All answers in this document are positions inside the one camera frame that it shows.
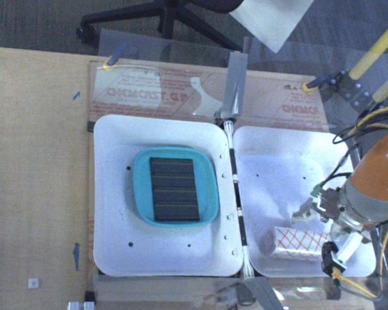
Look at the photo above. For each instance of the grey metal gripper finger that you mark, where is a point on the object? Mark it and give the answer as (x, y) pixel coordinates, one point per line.
(309, 203)
(300, 216)

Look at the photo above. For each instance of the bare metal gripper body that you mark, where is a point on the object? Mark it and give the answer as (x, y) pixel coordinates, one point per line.
(330, 203)

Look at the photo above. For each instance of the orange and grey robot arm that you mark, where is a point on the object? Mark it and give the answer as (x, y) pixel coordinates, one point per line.
(374, 163)

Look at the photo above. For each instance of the white packet with orange lattice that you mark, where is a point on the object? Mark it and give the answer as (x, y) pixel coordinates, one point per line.
(297, 244)

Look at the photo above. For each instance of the white plastic tray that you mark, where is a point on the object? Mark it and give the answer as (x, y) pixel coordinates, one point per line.
(115, 231)
(272, 169)

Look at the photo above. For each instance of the thin black and white rod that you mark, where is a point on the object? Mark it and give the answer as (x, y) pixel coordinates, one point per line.
(234, 168)

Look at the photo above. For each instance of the dark brown chocolate bar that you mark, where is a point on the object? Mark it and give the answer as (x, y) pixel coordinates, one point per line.
(175, 189)

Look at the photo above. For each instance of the blue plate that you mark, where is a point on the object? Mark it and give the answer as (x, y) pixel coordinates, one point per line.
(141, 187)

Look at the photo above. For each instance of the brown cardboard board, red print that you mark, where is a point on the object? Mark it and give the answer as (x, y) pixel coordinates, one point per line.
(171, 96)

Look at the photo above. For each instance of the small white square piece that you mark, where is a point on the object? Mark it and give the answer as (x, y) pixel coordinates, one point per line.
(33, 283)

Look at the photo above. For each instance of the black cylinder on white bracket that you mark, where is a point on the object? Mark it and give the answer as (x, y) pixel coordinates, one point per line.
(331, 256)

